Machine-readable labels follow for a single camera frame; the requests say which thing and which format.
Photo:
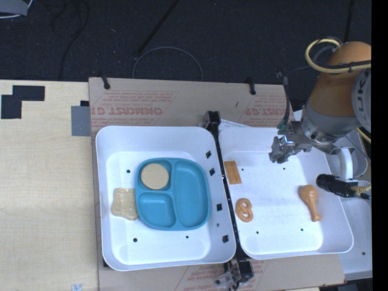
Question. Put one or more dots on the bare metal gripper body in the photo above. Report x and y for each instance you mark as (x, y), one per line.
(300, 139)

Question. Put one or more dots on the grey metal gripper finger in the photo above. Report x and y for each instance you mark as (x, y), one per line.
(287, 155)
(275, 150)

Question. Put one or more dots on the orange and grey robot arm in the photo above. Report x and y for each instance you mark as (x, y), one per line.
(333, 95)

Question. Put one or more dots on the white plastic tray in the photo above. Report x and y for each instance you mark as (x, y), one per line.
(279, 199)
(163, 247)

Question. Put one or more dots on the orange rectangular cracker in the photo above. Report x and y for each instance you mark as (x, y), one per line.
(232, 172)

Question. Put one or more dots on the orange chicken drumstick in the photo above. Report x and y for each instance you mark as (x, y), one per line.
(309, 197)

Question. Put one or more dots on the orange pretzel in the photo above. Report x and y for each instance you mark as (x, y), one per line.
(244, 210)

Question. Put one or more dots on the blue divided plate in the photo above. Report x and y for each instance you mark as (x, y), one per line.
(189, 192)

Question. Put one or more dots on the brown cardboard board red print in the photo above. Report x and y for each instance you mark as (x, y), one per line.
(182, 102)

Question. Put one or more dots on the round tan biscuit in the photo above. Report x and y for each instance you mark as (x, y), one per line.
(155, 176)

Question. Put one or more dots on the tan bread slice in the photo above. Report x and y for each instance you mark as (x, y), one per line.
(123, 204)

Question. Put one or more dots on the black cylinder on white bracket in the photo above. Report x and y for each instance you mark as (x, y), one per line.
(333, 184)

